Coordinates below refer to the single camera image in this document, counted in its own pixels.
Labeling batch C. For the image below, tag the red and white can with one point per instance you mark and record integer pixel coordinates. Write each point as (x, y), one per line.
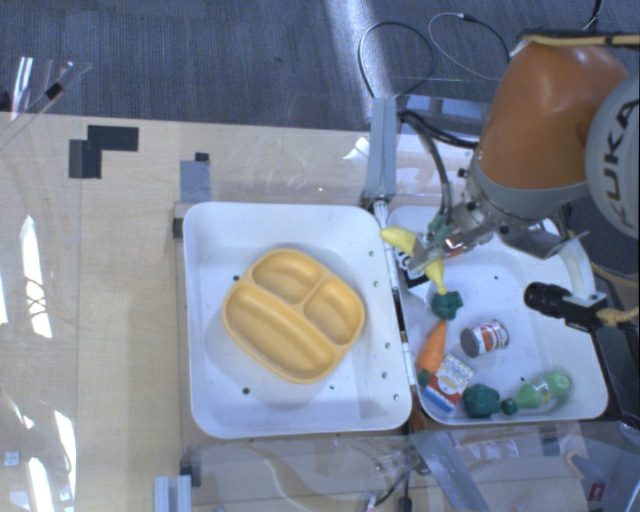
(487, 339)

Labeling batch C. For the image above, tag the white plastic tray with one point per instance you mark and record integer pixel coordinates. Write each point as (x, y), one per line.
(540, 360)
(225, 390)

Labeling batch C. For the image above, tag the orange carrot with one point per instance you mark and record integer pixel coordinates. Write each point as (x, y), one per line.
(434, 347)

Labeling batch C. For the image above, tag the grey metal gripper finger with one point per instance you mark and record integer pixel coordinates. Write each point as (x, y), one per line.
(422, 259)

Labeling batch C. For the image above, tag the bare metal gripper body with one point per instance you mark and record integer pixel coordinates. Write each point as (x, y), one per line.
(467, 225)

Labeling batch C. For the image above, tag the yellow divided plate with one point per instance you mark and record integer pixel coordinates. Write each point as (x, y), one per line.
(280, 325)

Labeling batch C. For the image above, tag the green plastic bottle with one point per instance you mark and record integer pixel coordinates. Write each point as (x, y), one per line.
(542, 391)

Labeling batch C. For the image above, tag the white and red carton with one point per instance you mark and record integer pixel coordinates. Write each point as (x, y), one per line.
(449, 382)

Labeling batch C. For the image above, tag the black cylinder on white bracket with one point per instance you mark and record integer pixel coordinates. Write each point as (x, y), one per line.
(555, 300)

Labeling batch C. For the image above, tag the green broccoli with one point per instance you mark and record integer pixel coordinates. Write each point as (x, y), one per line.
(446, 304)

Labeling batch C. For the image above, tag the dark green pepper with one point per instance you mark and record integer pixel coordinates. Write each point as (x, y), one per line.
(481, 401)

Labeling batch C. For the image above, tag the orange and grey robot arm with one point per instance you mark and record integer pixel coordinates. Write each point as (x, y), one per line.
(540, 125)

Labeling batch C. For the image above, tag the yellow banana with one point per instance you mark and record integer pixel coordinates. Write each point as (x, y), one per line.
(400, 237)

